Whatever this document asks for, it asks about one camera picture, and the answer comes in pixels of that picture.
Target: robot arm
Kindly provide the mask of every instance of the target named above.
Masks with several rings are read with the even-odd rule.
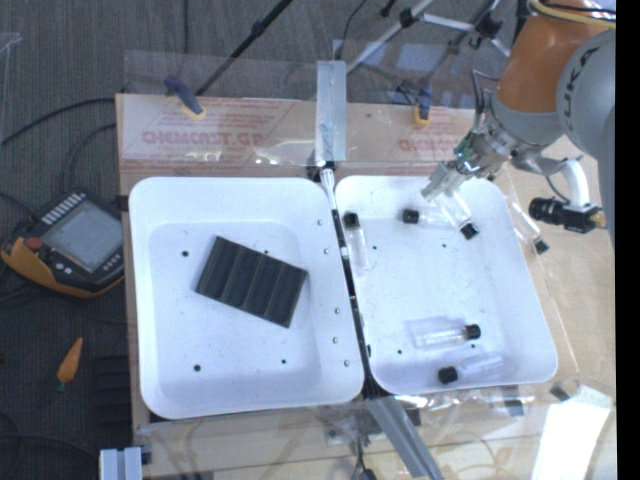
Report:
[[[562,173],[570,200],[534,200],[530,213],[586,232],[596,226],[599,209],[585,201],[581,168],[542,154],[567,135],[598,161],[613,243],[615,21],[589,0],[531,0],[530,5],[538,13],[520,32],[496,91],[481,101],[473,128],[454,158],[438,166],[422,195],[428,201],[442,193],[450,196],[469,178],[495,175],[505,162],[546,177]]]

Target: clear acrylic sheet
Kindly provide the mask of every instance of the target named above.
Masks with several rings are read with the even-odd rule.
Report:
[[[353,48],[345,58],[355,58],[356,52],[362,51],[364,45],[353,43],[345,46]],[[424,175],[426,180],[440,160],[451,156],[453,147],[469,130],[474,104],[468,70],[470,66],[478,67],[476,61],[478,57],[482,61],[482,54],[474,58],[474,52],[463,47],[461,57],[445,59],[444,64],[434,61],[430,67],[424,65],[424,56],[420,55],[424,48],[395,43],[386,45],[385,55],[378,53],[375,62],[369,60],[366,69],[358,68],[353,72],[349,71],[349,61],[346,61],[347,160],[335,170],[338,180],[349,174],[364,173]],[[438,55],[446,54],[446,46],[433,48]],[[420,58],[423,58],[423,64],[416,65],[416,59]],[[221,155],[220,150],[191,157],[172,153],[160,161],[145,156],[144,152],[137,158],[130,155],[126,143],[127,121],[132,115],[130,102],[133,102],[131,108],[146,114],[144,105],[149,102],[154,105],[156,98],[157,101],[166,98],[163,80],[168,74],[181,73],[183,81],[196,91],[202,87],[203,80],[224,62],[225,59],[220,58],[185,58],[166,53],[127,54],[126,94],[119,97],[121,181],[125,192],[139,179],[156,175],[311,177],[317,167],[314,158],[316,64],[237,59],[201,100],[206,105],[209,101],[238,104],[238,99],[241,103],[254,99],[252,103],[257,105],[254,110],[260,108],[262,112],[269,109],[266,118],[262,115],[262,122],[268,121],[272,143],[263,138],[258,145],[251,142],[241,144],[246,146],[246,150],[243,149],[235,158]],[[440,69],[441,66],[447,66],[446,73]],[[497,74],[482,62],[479,69],[488,75]],[[398,100],[404,97],[404,89],[398,91],[397,88],[402,86],[416,90],[423,81],[425,70],[433,75],[431,119],[437,124],[434,127],[436,131],[418,126],[413,119],[412,105]],[[451,77],[462,85],[451,82]],[[140,98],[143,107],[136,107],[136,98]],[[180,112],[179,105],[173,111]],[[216,107],[212,105],[207,112],[208,115],[209,112],[216,115]],[[529,178],[523,181],[521,175]],[[545,186],[543,179],[531,177],[533,175],[514,172],[510,168],[505,168],[498,176],[496,184],[510,208],[514,207],[513,203],[516,208],[526,208],[531,190]],[[549,241],[562,241],[566,233],[551,230]],[[604,235],[589,237],[596,242],[604,238]],[[477,468],[477,476],[473,478],[494,478],[502,473],[528,476],[534,467],[549,408],[571,400],[583,388],[584,379],[554,298],[559,294],[555,291],[554,280],[549,277],[548,269],[552,269],[553,275],[557,274],[553,270],[556,264],[545,262],[545,257],[535,252],[526,237],[521,245],[556,346],[558,369],[548,382],[537,384],[435,395],[407,394],[402,403],[410,409],[409,412],[420,415],[417,427],[420,435],[433,451],[443,472],[452,475],[469,467]],[[608,300],[611,296],[608,286],[603,288],[604,293],[597,294],[600,297],[597,300]],[[561,302],[564,309],[566,301]],[[604,372],[609,364],[606,360],[604,366],[597,363],[588,367],[587,382],[596,384],[598,389],[615,398],[615,378],[611,380]],[[351,474],[355,467],[358,441],[364,443],[365,459],[369,457],[373,464],[378,463],[378,458],[382,461],[378,463],[378,478],[405,478],[408,474],[388,439],[367,426],[372,425],[371,415],[362,400],[338,406],[277,409],[181,421],[162,420],[145,410],[143,404],[137,403],[134,404],[134,420],[134,440],[136,444],[145,446],[149,453],[149,462],[145,466],[145,474],[149,476],[215,470],[216,478],[221,474],[221,478],[230,479],[251,478],[252,475],[275,479],[287,474],[295,476],[300,468],[306,467],[302,464],[311,461],[317,467],[313,478],[350,478],[344,475]],[[518,443],[524,443],[524,448],[521,444],[511,447],[511,438],[519,438]],[[470,455],[475,458],[466,460],[466,452],[472,448],[480,455],[484,453],[484,457]]]

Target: blue clamp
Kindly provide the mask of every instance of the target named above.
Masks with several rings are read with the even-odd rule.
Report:
[[[409,89],[405,85],[404,82],[398,85],[392,96],[392,102],[399,105],[411,105],[414,123],[418,126],[427,126],[430,123],[431,85],[427,83],[420,88],[417,96],[413,94],[413,88]]]
[[[183,110],[193,119],[202,119],[207,114],[207,111],[200,105],[195,94],[176,77],[169,75],[164,80],[164,84],[167,88],[174,93],[180,101],[184,104]]]

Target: orange marker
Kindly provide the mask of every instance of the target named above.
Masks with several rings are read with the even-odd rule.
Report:
[[[80,352],[82,350],[82,338],[78,338],[73,346],[67,352],[64,360],[58,368],[58,391],[63,392],[67,383],[71,382],[78,371],[80,364]]]

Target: black rubber block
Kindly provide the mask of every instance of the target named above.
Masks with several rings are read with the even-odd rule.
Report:
[[[301,268],[218,236],[196,292],[289,327],[306,277]]]

